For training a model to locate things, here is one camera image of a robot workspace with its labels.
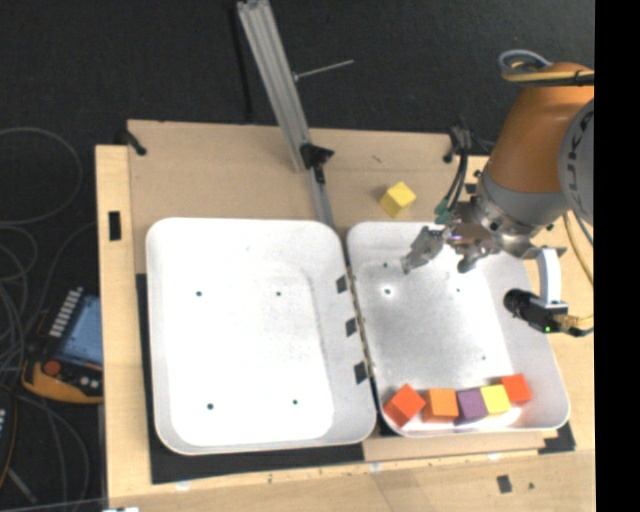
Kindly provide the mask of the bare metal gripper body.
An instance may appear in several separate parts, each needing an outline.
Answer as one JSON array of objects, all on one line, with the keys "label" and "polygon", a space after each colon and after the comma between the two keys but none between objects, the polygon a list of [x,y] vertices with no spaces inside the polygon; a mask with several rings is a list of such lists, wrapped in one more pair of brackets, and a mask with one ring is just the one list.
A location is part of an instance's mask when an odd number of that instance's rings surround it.
[{"label": "bare metal gripper body", "polygon": [[505,252],[516,258],[535,258],[541,248],[532,238],[540,229],[519,222],[491,201],[471,198],[459,202],[451,213],[446,241],[468,257]]}]

